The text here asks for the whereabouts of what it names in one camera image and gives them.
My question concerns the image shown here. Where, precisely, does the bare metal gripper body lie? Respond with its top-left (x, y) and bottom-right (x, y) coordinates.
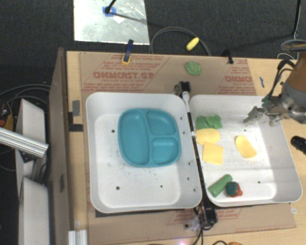
top-left (263, 95), bottom-right (306, 125)

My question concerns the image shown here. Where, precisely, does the yellow oval slice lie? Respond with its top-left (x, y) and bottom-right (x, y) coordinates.
top-left (195, 128), bottom-right (221, 146)
top-left (235, 135), bottom-right (258, 159)

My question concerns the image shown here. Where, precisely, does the white plastic tray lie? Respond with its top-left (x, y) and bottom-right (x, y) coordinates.
top-left (85, 91), bottom-right (203, 214)
top-left (188, 93), bottom-right (303, 208)

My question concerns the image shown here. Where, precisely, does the green lettuce leaf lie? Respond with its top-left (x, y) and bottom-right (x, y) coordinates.
top-left (195, 114), bottom-right (223, 131)

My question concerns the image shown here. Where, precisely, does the yellow square cheese slice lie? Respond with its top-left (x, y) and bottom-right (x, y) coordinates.
top-left (201, 141), bottom-right (225, 166)

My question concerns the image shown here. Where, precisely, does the thin black and white rod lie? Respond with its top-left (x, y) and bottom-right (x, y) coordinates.
top-left (182, 91), bottom-right (213, 214)

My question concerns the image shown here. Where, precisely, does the green dotted round toy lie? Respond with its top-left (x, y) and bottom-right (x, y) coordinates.
top-left (185, 61), bottom-right (202, 76)

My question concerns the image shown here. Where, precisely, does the red strawberry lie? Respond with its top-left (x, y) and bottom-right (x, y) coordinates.
top-left (224, 181), bottom-right (244, 198)

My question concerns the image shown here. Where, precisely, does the green cucumber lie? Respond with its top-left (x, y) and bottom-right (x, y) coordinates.
top-left (207, 174), bottom-right (234, 198)

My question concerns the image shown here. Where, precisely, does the yellow corn cob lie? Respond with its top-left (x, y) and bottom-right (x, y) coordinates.
top-left (186, 37), bottom-right (200, 52)

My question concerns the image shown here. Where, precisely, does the brown cardboard board red print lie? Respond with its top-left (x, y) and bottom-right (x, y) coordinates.
top-left (79, 51), bottom-right (297, 240)

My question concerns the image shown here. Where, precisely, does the blue divided plate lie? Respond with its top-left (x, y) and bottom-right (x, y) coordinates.
top-left (117, 107), bottom-right (182, 168)

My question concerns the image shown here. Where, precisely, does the black cylinder on white bracket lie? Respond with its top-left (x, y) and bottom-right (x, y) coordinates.
top-left (290, 118), bottom-right (306, 158)

